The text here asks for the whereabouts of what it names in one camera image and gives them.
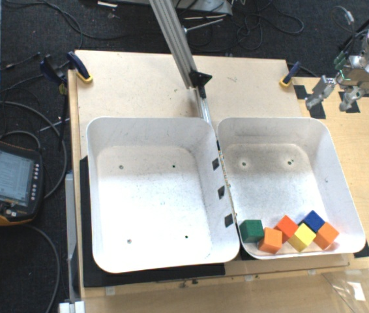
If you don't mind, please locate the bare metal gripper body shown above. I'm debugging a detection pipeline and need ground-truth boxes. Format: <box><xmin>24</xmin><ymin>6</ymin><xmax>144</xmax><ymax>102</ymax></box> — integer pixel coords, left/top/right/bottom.
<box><xmin>336</xmin><ymin>54</ymin><xmax>369</xmax><ymax>94</ymax></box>

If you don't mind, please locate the white plastic tray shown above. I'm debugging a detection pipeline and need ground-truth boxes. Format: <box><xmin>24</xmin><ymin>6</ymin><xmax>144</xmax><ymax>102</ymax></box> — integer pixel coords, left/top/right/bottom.
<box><xmin>85</xmin><ymin>115</ymin><xmax>241</xmax><ymax>275</ymax></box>
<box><xmin>216</xmin><ymin>116</ymin><xmax>367</xmax><ymax>261</ymax></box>

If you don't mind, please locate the blue cube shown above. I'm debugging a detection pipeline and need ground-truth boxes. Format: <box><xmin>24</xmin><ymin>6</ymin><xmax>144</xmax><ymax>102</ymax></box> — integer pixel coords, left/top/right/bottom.
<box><xmin>298</xmin><ymin>209</ymin><xmax>327</xmax><ymax>234</ymax></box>

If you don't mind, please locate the dark orange cube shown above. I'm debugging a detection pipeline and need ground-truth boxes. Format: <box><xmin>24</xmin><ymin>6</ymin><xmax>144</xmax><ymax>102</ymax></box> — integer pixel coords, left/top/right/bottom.
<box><xmin>273</xmin><ymin>215</ymin><xmax>300</xmax><ymax>243</ymax></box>

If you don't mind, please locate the yellow cube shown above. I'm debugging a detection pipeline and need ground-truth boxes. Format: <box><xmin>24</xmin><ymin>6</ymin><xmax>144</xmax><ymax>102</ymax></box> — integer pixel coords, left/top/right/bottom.
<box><xmin>287</xmin><ymin>222</ymin><xmax>317</xmax><ymax>253</ymax></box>

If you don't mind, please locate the green cube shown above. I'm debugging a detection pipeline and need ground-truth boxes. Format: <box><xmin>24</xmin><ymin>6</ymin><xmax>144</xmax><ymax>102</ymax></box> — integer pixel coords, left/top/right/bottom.
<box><xmin>239</xmin><ymin>219</ymin><xmax>265</xmax><ymax>244</ymax></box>

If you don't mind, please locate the pale wood board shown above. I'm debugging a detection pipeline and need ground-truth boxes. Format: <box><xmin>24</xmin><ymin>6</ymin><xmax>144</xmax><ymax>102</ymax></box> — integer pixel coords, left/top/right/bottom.
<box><xmin>68</xmin><ymin>50</ymin><xmax>351</xmax><ymax>278</ymax></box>

